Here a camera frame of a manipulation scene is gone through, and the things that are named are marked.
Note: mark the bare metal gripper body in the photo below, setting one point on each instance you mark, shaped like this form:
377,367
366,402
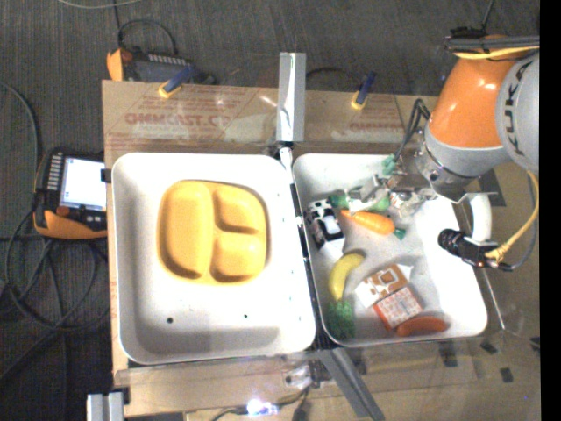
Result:
427,182

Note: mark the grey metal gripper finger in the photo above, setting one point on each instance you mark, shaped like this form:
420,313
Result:
361,192
380,181

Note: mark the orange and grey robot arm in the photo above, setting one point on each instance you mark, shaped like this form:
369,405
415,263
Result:
469,112

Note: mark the green toy vegetable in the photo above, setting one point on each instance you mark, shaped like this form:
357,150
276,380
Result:
338,201

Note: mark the orange carrot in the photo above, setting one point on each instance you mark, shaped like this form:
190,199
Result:
372,221

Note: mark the small silver can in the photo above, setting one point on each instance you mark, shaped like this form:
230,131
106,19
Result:
402,203

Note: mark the black and white carton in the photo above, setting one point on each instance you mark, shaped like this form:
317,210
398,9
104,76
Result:
320,224

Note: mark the yellow banana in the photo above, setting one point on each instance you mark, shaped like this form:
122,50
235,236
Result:
339,274

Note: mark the white and orange carton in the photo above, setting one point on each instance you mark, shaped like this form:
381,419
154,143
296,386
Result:
381,281

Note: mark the white plastic tray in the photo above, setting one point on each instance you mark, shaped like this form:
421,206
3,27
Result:
197,323
442,287

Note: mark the orange and white packet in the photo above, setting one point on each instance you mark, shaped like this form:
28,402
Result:
399,307

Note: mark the green broccoli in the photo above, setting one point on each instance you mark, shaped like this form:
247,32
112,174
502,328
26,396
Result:
341,320

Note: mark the orange sausage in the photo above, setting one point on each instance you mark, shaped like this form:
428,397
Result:
421,326

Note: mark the yellow divided plate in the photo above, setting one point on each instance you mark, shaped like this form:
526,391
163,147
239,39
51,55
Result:
184,230

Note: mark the brown cardboard board red print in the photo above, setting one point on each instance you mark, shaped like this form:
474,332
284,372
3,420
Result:
175,121

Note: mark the black cylinder on white bracket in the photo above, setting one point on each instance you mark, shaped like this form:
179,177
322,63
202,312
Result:
480,217

